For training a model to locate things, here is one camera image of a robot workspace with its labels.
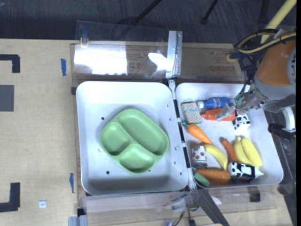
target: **blue bottle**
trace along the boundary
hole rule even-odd
[[[206,107],[207,109],[216,109],[222,108],[225,104],[231,103],[230,99],[223,97],[223,98],[210,98],[205,101],[198,101],[197,105],[199,109]]]

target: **green plate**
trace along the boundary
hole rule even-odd
[[[167,134],[137,109],[126,109],[109,121],[100,134],[104,151],[125,171],[143,174],[169,148]]]

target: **yellow pole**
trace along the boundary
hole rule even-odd
[[[292,10],[296,5],[297,0],[286,0],[279,11],[275,14],[272,20],[265,28],[276,29],[278,25],[282,22],[285,16]],[[263,35],[261,38],[261,43],[264,43],[268,39],[269,35]]]

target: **yellow corn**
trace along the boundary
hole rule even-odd
[[[236,138],[236,142],[234,143],[233,148],[234,148],[235,154],[237,156],[237,161],[239,163],[254,166],[244,152],[243,146],[241,144],[241,137]]]
[[[241,145],[247,158],[252,162],[252,164],[256,167],[260,167],[262,165],[262,161],[251,140],[244,137],[241,139]]]

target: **yellow banana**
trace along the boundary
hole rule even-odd
[[[218,163],[222,166],[222,168],[226,171],[228,165],[228,158],[222,150],[212,144],[205,144],[204,145],[206,152],[214,156]]]
[[[236,142],[233,147],[237,156],[237,161],[239,163],[253,166],[252,162],[247,158],[244,152],[243,145],[241,144],[241,137],[236,138]]]
[[[244,137],[241,139],[241,145],[247,158],[252,162],[252,164],[256,167],[260,167],[262,165],[262,161],[251,140]]]

